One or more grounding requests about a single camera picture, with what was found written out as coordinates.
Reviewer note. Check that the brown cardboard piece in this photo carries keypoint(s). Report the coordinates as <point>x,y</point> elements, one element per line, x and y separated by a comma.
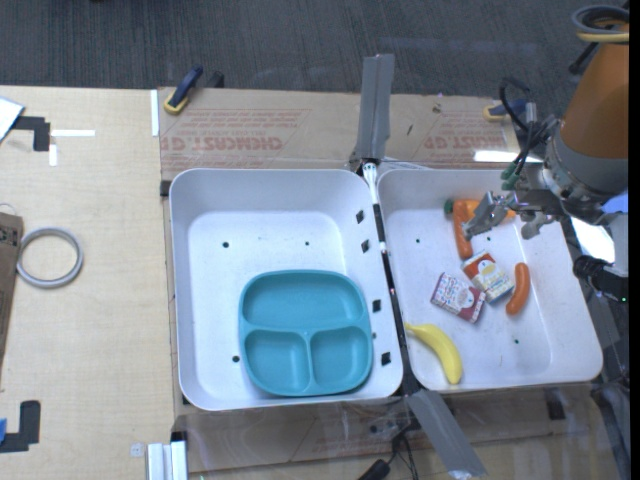
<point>7,288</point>

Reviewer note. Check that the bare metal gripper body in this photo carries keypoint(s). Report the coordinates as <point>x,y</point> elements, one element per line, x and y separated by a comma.
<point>562,195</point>

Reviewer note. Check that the yellow banana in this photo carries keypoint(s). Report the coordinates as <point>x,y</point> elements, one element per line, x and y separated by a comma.
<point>442,350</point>

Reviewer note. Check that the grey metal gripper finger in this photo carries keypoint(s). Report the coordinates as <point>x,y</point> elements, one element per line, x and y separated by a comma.
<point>484,215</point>
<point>533,228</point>

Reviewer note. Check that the blue divided plate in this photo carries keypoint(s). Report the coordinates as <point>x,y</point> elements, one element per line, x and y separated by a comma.
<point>305,333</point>

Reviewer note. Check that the orange carrot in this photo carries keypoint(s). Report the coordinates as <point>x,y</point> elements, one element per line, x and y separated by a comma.
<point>462,233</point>

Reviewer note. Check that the orange sausage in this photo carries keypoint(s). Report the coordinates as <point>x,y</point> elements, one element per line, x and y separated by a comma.
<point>520,288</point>

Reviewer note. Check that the brown cardboard board red print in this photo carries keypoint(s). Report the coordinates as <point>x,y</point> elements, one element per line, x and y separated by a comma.
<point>260,133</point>

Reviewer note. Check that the white plastic tray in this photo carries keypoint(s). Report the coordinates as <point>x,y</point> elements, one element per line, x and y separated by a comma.
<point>215,293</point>
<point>500,353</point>

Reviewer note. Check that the grey tape roll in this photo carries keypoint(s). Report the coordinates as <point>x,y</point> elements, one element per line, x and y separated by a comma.
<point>24,273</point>

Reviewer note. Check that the black cylinder on white bracket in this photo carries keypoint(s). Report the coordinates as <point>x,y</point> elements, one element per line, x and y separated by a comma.
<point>600,273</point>

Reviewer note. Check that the orange and white carton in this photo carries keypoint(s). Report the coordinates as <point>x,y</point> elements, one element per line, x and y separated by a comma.
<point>487,275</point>

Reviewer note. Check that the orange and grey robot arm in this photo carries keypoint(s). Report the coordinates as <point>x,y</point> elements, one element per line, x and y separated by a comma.
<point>597,98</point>

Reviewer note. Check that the red and white carton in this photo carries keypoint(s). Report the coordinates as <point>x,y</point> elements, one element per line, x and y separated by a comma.
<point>457,298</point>

